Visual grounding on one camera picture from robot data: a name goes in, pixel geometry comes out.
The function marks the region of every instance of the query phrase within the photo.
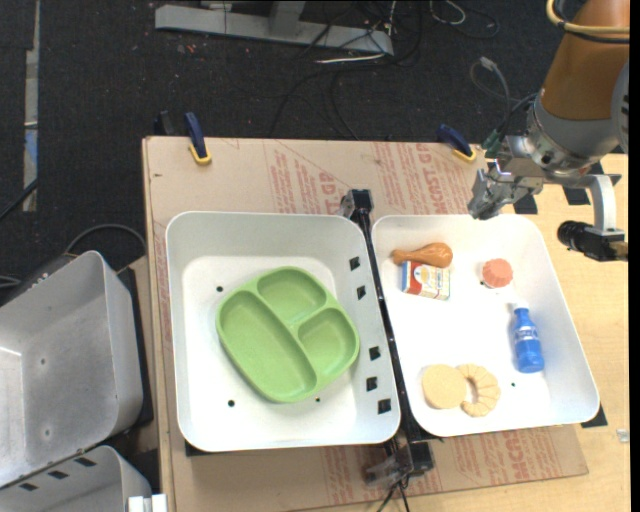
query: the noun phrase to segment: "yellow cable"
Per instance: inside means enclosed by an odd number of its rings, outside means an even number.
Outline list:
[[[576,25],[560,18],[554,9],[554,0],[547,0],[547,17],[554,25],[562,25],[568,32],[578,34],[602,35],[602,34],[628,34],[629,27],[594,27],[589,25]]]

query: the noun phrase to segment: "white tray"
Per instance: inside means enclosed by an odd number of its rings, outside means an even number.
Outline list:
[[[99,446],[6,489],[0,512],[121,512],[149,482],[110,446]]]
[[[129,428],[142,398],[131,295],[99,253],[0,308],[0,487]]]
[[[389,216],[372,229],[383,292],[393,325],[413,415],[437,436],[580,423],[592,419],[599,396],[542,234],[530,220],[500,215]],[[451,296],[435,300],[400,291],[394,249],[414,250],[444,242],[453,250]],[[514,271],[513,289],[530,305],[546,367],[523,374],[514,365],[509,338],[509,288],[481,284],[483,264],[504,258]],[[475,363],[498,379],[497,407],[472,418],[461,408],[427,405],[421,387],[425,368],[436,363]]]
[[[217,452],[375,444],[395,434],[400,411],[393,367],[366,243],[354,223],[330,215],[185,212],[170,222],[166,241],[178,423],[190,444]],[[361,341],[346,373],[317,396],[292,404],[258,395],[215,328],[216,306],[227,293],[281,266],[317,277],[345,308]],[[361,287],[366,293],[359,299]],[[379,357],[372,359],[372,350]],[[372,378],[376,387],[367,391]]]

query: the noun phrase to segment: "cardboard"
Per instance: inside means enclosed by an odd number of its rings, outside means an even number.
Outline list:
[[[149,137],[142,147],[161,483],[170,509],[280,512],[383,499],[386,490],[363,477],[364,468],[384,460],[381,447],[188,455],[176,421],[165,229],[190,210],[333,214],[352,188],[371,190],[374,217],[466,213],[484,162],[456,159],[445,144],[206,139],[212,163],[199,166],[188,143]],[[572,425],[434,440],[430,447],[436,468],[412,478],[408,495],[588,473]]]

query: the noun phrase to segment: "metal base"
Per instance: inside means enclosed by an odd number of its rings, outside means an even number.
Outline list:
[[[201,32],[230,37],[309,45],[326,25],[299,21],[305,2],[274,2],[271,15],[253,16],[225,10],[164,5],[156,10],[156,29]],[[317,46],[393,55],[391,38],[381,31],[332,26]]]

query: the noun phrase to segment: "blue clamp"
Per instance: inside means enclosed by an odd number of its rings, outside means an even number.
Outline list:
[[[187,131],[191,138],[189,150],[193,155],[193,159],[198,165],[207,165],[211,163],[211,155],[204,143],[204,135],[200,123],[193,112],[187,112],[184,115],[184,122],[187,125]]]
[[[436,130],[438,142],[446,142],[453,149],[453,154],[467,163],[476,159],[476,152],[471,149],[465,138],[450,126],[441,124]]]

